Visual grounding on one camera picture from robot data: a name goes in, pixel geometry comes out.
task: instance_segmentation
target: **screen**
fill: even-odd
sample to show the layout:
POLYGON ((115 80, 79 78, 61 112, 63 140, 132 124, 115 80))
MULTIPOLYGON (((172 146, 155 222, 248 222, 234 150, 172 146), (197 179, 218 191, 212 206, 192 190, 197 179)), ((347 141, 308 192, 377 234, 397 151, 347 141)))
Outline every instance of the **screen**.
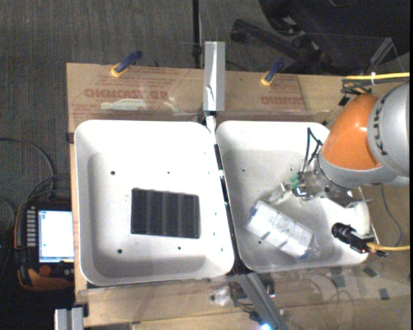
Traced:
POLYGON ((72 211, 39 211, 40 263, 74 261, 74 220, 72 211))

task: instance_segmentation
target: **clear plastic bottle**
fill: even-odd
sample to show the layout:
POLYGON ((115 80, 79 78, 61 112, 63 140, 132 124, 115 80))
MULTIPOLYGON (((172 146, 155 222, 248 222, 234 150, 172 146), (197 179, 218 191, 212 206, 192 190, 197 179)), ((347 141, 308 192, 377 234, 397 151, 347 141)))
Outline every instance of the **clear plastic bottle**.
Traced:
POLYGON ((244 228, 294 258, 318 258, 321 248, 312 230, 263 201, 251 208, 244 228))

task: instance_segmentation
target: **black rectangle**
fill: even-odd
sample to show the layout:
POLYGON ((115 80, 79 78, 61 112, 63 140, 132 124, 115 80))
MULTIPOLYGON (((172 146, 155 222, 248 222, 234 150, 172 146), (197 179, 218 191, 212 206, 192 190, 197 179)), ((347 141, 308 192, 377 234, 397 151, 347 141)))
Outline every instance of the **black rectangle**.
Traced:
POLYGON ((197 195, 140 188, 131 191, 132 234, 198 239, 199 221, 197 195))

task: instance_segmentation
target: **plastic bottle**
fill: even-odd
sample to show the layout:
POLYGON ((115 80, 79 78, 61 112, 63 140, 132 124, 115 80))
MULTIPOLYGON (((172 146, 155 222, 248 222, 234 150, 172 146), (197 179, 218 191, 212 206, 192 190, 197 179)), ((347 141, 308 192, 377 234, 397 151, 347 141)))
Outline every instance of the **plastic bottle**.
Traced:
POLYGON ((312 230, 263 201, 251 208, 245 230, 294 258, 318 258, 321 248, 312 230))

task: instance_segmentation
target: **yellow cable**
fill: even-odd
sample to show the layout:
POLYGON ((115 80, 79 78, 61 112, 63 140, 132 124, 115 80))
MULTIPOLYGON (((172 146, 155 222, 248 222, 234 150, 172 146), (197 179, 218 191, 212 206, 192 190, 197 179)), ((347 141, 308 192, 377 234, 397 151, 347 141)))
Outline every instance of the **yellow cable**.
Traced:
POLYGON ((402 78, 402 77, 410 77, 410 72, 401 72, 398 74, 377 74, 374 76, 346 76, 344 77, 346 80, 382 80, 386 78, 402 78))
POLYGON ((384 245, 379 245, 375 242, 369 242, 367 243, 367 246, 370 248, 372 252, 376 252, 377 250, 400 251, 410 249, 410 245, 402 245, 401 247, 386 247, 384 245))

